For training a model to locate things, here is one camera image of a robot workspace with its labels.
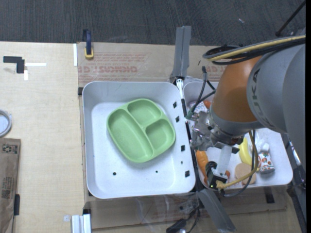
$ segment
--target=orange object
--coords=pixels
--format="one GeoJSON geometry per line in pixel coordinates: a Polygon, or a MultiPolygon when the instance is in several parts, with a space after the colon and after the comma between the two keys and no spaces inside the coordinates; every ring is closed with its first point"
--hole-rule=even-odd
{"type": "Polygon", "coordinates": [[[228,180],[230,178],[230,172],[228,170],[226,170],[225,175],[228,177],[228,180]]]}
{"type": "Polygon", "coordinates": [[[213,111],[218,117],[233,122],[257,121],[248,105],[246,86],[249,74],[260,58],[226,67],[213,99],[213,111]]]}
{"type": "Polygon", "coordinates": [[[208,163],[208,157],[205,151],[195,151],[196,161],[199,165],[201,172],[204,174],[204,183],[207,184],[207,175],[205,172],[205,166],[208,163]]]}
{"type": "Polygon", "coordinates": [[[212,104],[212,102],[208,101],[208,100],[204,100],[203,103],[204,103],[205,107],[207,107],[208,109],[210,108],[210,105],[212,104]]]}

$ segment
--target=wooden table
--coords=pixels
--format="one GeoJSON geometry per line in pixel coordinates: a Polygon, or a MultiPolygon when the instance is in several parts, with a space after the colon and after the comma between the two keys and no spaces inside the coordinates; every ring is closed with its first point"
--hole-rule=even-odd
{"type": "MultiPolygon", "coordinates": [[[[1,56],[20,56],[28,80],[16,65],[0,63],[0,108],[12,114],[8,138],[21,139],[17,193],[20,211],[15,233],[69,233],[71,215],[81,215],[85,204],[80,129],[78,71],[73,44],[0,42],[1,56]]],[[[294,206],[287,209],[232,215],[238,233],[300,232],[294,206]]],[[[163,224],[163,229],[171,224],[163,224]]],[[[95,232],[148,232],[146,226],[95,232]]],[[[218,232],[210,218],[192,232],[218,232]]]]}

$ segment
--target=metal rod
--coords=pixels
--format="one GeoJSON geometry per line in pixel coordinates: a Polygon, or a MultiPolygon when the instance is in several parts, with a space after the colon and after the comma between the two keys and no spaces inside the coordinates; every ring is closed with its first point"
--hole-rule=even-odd
{"type": "Polygon", "coordinates": [[[283,24],[283,26],[276,32],[276,36],[280,36],[281,32],[283,31],[283,29],[285,29],[285,27],[287,26],[287,24],[290,23],[290,21],[297,15],[297,13],[302,9],[303,6],[306,5],[306,0],[304,0],[302,2],[302,4],[296,9],[296,11],[291,15],[291,17],[283,24]]]}

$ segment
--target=white container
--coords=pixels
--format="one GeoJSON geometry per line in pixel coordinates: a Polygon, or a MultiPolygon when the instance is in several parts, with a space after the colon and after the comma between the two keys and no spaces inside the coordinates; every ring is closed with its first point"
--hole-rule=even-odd
{"type": "Polygon", "coordinates": [[[180,194],[193,189],[195,174],[190,145],[175,85],[168,82],[91,82],[84,87],[82,96],[86,181],[93,196],[112,199],[180,194]],[[106,120],[114,109],[141,98],[152,100],[163,110],[174,126],[176,140],[155,159],[134,163],[114,145],[106,120]]]}
{"type": "MultiPolygon", "coordinates": [[[[218,83],[212,83],[213,86],[216,88],[218,83]]],[[[185,102],[186,105],[189,105],[195,102],[200,95],[200,91],[202,88],[202,81],[197,82],[193,81],[184,86],[184,95],[185,95],[185,102]]],[[[203,95],[205,96],[210,93],[212,89],[206,84],[203,95]]],[[[212,101],[213,95],[209,97],[207,100],[212,101]]],[[[274,186],[274,185],[286,185],[293,179],[293,169],[291,167],[290,161],[288,159],[288,155],[286,153],[286,149],[284,147],[284,143],[280,133],[274,132],[267,128],[258,129],[256,132],[261,136],[261,139],[265,143],[270,145],[270,156],[271,160],[274,164],[275,171],[269,174],[259,174],[257,172],[256,182],[254,184],[249,185],[248,187],[262,187],[262,186],[274,186]]],[[[247,138],[248,142],[250,142],[249,135],[246,134],[245,137],[247,138]]],[[[217,148],[208,148],[207,149],[207,156],[209,161],[215,161],[216,163],[219,162],[220,157],[220,149],[217,148]]],[[[230,179],[229,182],[234,181],[235,177],[235,166],[241,163],[241,159],[239,154],[232,154],[230,157],[230,161],[228,164],[228,171],[230,172],[230,179]]],[[[204,184],[204,176],[199,169],[199,176],[201,182],[204,184]]],[[[243,185],[241,182],[228,187],[227,189],[240,189],[243,185]]]]}

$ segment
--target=yellow banana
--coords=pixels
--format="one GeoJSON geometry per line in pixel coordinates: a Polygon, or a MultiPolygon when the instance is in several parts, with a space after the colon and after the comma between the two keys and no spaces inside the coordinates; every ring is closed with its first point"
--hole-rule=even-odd
{"type": "Polygon", "coordinates": [[[252,157],[250,156],[249,152],[248,152],[248,143],[247,143],[247,139],[246,137],[244,137],[243,142],[239,145],[239,156],[241,158],[241,161],[243,163],[246,163],[248,165],[252,165],[252,157]]]}

